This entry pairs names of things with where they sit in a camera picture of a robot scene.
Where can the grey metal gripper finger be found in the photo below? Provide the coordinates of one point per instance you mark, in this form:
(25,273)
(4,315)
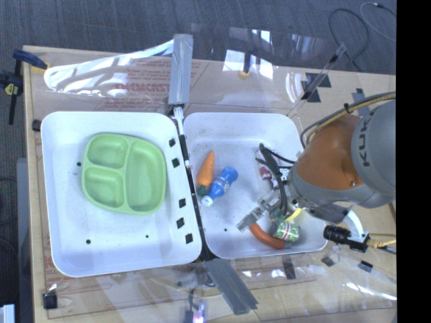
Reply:
(267,201)
(247,221)

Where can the white plastic tray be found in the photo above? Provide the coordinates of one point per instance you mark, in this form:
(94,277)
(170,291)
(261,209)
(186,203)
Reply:
(232,136)
(111,234)

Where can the blue bottle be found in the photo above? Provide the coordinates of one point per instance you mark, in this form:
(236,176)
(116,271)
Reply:
(222,183)

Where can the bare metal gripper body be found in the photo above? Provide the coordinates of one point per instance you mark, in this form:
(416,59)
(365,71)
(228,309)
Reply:
(285,198)

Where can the orange carrot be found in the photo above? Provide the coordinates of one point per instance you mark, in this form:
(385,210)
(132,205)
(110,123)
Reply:
(207,172)

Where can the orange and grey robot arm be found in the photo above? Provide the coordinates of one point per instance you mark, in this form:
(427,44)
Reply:
(336,160)

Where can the green divided plate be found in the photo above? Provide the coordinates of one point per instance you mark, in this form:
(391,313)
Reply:
(124,173)

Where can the red sausage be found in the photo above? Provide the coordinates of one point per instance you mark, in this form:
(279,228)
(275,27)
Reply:
(266,239)

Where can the red and white packet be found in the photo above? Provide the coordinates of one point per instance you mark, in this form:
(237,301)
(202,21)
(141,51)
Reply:
(264,172)

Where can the green can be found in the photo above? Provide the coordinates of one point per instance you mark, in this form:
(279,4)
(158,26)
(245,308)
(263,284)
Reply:
(288,231)

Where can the black cylinder on white bracket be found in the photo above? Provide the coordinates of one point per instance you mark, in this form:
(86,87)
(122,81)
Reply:
(340,233)

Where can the brown cardboard board red print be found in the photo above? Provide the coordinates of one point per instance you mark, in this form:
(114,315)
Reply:
(235,89)

